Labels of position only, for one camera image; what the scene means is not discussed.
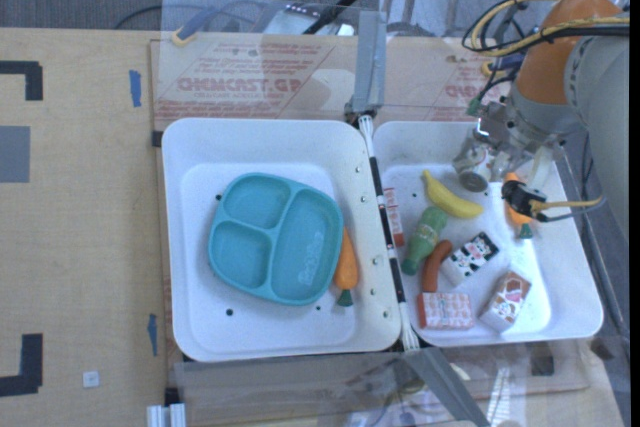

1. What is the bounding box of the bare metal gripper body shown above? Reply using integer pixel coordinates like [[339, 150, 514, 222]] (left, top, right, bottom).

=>
[[477, 100, 557, 162]]

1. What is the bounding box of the brown sausage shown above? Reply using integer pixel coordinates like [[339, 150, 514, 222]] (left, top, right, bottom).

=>
[[420, 239, 454, 294]]

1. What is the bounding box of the orange carrot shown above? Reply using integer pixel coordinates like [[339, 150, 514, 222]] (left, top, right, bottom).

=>
[[502, 171, 535, 240], [333, 227, 361, 308]]

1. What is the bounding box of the orange and white packet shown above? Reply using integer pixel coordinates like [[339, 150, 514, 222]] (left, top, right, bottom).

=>
[[416, 291, 476, 331]]

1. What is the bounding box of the white plastic tray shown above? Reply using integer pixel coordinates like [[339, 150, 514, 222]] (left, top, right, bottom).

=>
[[160, 117, 403, 363], [372, 120, 605, 349]]

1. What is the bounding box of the small white and red can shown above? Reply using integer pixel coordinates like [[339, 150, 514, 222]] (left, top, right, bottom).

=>
[[457, 143, 496, 194]]

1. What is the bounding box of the yellow banana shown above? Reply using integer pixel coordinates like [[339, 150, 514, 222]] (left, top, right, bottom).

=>
[[421, 168, 486, 221]]

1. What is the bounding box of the brown and white carton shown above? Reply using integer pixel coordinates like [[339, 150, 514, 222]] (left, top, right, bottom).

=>
[[478, 269, 533, 334]]

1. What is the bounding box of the brown cardboard board red print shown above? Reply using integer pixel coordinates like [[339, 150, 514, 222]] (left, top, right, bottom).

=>
[[149, 32, 592, 397]]

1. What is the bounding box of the teal divided plate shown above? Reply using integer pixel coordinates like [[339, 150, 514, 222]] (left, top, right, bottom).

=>
[[207, 172, 346, 308]]

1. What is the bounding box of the green bottle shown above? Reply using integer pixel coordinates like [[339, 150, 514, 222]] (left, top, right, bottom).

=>
[[400, 206, 450, 277]]

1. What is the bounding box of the black and white cow carton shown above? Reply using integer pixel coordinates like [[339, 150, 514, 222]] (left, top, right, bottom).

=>
[[439, 231, 501, 289]]

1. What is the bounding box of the red and white flat packet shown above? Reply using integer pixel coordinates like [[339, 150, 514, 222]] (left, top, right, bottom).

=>
[[383, 186, 407, 249]]

